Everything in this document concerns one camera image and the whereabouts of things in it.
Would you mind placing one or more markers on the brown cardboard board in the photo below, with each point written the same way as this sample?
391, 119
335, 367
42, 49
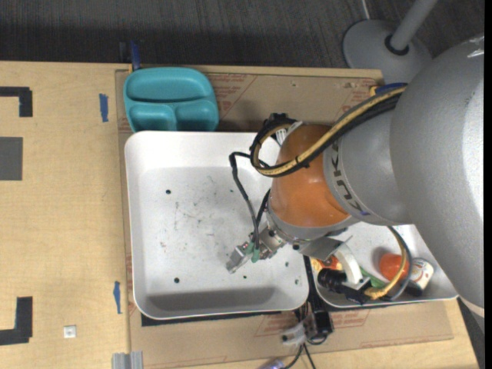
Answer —
292, 90

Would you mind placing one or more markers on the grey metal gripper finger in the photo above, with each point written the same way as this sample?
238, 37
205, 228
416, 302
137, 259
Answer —
233, 264
242, 253

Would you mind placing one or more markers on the white and red small bottle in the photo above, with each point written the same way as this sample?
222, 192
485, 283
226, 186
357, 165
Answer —
422, 273

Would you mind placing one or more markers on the teal divided plate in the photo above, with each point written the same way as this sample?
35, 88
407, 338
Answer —
169, 98

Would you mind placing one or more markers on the orange carrot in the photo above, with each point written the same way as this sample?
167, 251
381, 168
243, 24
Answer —
390, 265

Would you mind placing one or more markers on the black cylinder on white bracket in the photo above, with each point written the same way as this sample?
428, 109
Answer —
351, 267

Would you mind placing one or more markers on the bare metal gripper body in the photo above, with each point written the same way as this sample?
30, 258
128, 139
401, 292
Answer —
271, 242

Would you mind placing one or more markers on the grey stand with round base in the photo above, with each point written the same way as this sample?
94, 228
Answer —
369, 48

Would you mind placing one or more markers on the red and yellow packet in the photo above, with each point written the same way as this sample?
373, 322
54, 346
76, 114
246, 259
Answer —
333, 263

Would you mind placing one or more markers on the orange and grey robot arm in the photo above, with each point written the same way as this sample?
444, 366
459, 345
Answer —
384, 175

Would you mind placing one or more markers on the white plastic tray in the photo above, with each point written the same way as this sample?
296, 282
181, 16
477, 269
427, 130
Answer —
369, 244
200, 213

